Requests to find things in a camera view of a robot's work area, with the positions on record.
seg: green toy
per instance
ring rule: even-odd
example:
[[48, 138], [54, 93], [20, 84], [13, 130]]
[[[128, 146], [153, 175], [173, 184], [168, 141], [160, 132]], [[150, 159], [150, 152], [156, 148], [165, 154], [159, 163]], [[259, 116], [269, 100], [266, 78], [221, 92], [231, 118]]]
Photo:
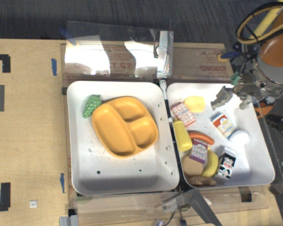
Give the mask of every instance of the green toy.
[[93, 111], [102, 104], [102, 100], [100, 99], [100, 95], [92, 95], [88, 98], [83, 117], [86, 119], [92, 115]]

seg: white ball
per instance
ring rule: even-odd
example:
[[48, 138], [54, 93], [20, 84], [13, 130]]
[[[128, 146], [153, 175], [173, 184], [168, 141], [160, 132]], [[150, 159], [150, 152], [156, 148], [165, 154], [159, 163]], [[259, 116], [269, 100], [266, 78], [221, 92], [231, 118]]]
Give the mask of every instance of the white ball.
[[234, 144], [245, 145], [249, 139], [249, 135], [244, 130], [238, 130], [230, 136], [229, 141]]

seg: orange plate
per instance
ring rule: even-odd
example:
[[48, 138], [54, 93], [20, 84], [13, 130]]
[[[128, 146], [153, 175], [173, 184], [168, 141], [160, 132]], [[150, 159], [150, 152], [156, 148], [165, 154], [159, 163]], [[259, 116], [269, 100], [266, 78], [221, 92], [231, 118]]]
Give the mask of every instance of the orange plate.
[[145, 106], [134, 97], [120, 97], [94, 110], [92, 124], [101, 143], [115, 157], [126, 158], [158, 139], [158, 128]]

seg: wooden table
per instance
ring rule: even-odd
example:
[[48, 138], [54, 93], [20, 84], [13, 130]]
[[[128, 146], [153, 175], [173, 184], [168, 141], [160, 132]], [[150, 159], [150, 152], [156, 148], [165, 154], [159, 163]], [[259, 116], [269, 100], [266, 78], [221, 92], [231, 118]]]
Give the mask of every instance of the wooden table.
[[[0, 54], [11, 57], [11, 73], [2, 72], [0, 61], [0, 85], [5, 87], [4, 111], [0, 112], [0, 184], [11, 184], [10, 208], [0, 212], [0, 226], [53, 226], [58, 225], [59, 217], [68, 214], [67, 147], [61, 93], [61, 45], [64, 43], [64, 40], [0, 39]], [[56, 76], [51, 59], [57, 61]], [[65, 180], [64, 192], [61, 174]], [[275, 197], [266, 187], [264, 193], [268, 208], [216, 215], [223, 225], [283, 225]], [[37, 200], [36, 208], [30, 208], [31, 200]], [[188, 225], [203, 223], [199, 216], [186, 219]], [[178, 219], [170, 225], [179, 225]]]

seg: yellow bottle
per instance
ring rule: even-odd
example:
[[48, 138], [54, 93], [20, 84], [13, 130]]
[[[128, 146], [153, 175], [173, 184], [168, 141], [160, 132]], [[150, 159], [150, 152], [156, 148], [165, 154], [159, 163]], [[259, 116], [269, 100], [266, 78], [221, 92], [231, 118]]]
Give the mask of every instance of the yellow bottle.
[[173, 123], [173, 127], [174, 127], [178, 150], [180, 152], [191, 150], [191, 148], [193, 147], [193, 144], [192, 144], [188, 131], [186, 130], [183, 122], [175, 121]]

